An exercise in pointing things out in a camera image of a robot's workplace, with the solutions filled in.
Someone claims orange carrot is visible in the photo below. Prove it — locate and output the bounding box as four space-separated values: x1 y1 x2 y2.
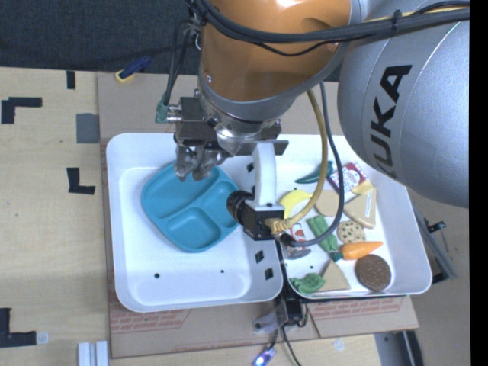
329 240 384 263

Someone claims green chili pepper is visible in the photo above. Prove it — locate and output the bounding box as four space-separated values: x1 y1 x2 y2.
294 160 336 185

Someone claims yellow cheese wedge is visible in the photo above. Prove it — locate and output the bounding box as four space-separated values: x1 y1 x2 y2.
350 179 375 196

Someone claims yellow banana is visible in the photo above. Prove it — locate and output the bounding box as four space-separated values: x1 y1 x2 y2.
278 188 314 210

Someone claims green pea pod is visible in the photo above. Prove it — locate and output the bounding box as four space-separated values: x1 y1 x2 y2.
306 214 340 254

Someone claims brown cardboard board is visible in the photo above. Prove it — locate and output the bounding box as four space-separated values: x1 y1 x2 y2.
96 72 420 360

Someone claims beige bread slice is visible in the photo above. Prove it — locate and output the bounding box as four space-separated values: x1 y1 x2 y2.
314 189 345 218

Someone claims green broccoli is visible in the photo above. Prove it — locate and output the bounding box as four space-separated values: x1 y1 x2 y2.
288 272 326 297

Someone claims chocolate chip biscuit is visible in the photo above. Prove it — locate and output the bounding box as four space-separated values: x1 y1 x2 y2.
336 220 367 245

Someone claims blue divided plate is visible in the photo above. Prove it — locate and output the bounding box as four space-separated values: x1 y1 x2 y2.
140 162 242 254

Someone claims beige triangular sandwich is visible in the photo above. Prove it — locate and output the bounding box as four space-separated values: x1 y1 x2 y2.
342 187 378 230

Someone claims brown round biscuit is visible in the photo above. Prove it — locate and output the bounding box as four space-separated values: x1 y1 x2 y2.
354 253 393 293

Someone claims beige triangular wedge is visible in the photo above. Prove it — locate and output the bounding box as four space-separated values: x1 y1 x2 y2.
317 260 352 294

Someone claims black block with wires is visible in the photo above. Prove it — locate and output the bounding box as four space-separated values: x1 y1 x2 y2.
274 296 307 326

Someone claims white and red can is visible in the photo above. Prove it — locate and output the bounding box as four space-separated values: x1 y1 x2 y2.
282 222 313 261

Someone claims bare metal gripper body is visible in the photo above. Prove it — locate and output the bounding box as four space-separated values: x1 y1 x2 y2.
174 96 290 157

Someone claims white plastic tray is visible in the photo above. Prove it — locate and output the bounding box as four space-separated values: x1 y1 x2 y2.
105 132 285 314
273 133 434 301

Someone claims black cylinder on white bracket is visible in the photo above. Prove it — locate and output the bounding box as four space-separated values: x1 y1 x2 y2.
226 142 286 242

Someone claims red and white packet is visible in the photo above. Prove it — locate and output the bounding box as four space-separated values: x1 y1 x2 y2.
326 161 369 194

